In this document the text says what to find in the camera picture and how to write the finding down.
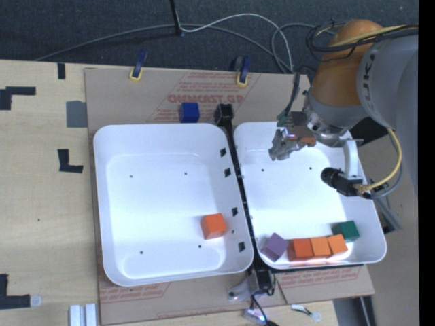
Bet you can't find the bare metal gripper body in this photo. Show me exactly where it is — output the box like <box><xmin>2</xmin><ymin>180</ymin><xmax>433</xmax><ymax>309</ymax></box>
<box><xmin>276</xmin><ymin>111</ymin><xmax>348</xmax><ymax>150</ymax></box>

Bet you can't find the thin black rod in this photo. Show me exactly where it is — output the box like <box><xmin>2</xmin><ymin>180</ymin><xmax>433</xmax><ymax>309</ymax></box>
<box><xmin>224</xmin><ymin>122</ymin><xmax>263</xmax><ymax>272</ymax></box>

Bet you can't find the white plastic tray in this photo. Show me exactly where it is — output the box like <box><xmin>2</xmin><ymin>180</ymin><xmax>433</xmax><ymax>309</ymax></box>
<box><xmin>232</xmin><ymin>121</ymin><xmax>388</xmax><ymax>270</ymax></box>
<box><xmin>92</xmin><ymin>122</ymin><xmax>256</xmax><ymax>287</ymax></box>

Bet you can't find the blue cube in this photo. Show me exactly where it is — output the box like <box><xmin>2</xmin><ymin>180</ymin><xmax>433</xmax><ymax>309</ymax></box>
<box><xmin>178</xmin><ymin>101</ymin><xmax>200</xmax><ymax>124</ymax></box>

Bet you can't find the purple cube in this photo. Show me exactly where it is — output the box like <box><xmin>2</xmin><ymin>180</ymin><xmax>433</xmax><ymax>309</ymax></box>
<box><xmin>260</xmin><ymin>232</ymin><xmax>290</xmax><ymax>262</ymax></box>

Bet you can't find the orange cube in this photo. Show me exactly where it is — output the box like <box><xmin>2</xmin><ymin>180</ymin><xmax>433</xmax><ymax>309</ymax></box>
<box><xmin>286</xmin><ymin>238</ymin><xmax>315</xmax><ymax>262</ymax></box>
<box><xmin>326</xmin><ymin>234</ymin><xmax>349</xmax><ymax>255</ymax></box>
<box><xmin>309</xmin><ymin>236</ymin><xmax>332</xmax><ymax>259</ymax></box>
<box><xmin>199</xmin><ymin>213</ymin><xmax>228</xmax><ymax>240</ymax></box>

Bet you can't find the green cube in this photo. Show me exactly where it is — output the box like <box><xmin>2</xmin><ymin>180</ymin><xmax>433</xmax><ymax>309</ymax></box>
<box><xmin>332</xmin><ymin>220</ymin><xmax>360</xmax><ymax>242</ymax></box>

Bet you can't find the brown cardboard board, red print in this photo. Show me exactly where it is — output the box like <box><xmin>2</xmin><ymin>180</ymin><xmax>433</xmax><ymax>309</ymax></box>
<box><xmin>84</xmin><ymin>67</ymin><xmax>375</xmax><ymax>326</ymax></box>

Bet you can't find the black cylinder on white bracket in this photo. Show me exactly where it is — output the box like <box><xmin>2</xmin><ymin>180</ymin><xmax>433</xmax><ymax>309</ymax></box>
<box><xmin>320</xmin><ymin>139</ymin><xmax>366</xmax><ymax>197</ymax></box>

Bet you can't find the black block with thin wires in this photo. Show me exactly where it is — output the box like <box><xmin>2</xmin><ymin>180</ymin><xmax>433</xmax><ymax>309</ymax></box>
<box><xmin>214</xmin><ymin>103</ymin><xmax>236</xmax><ymax>127</ymax></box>
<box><xmin>254</xmin><ymin>268</ymin><xmax>275</xmax><ymax>293</ymax></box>

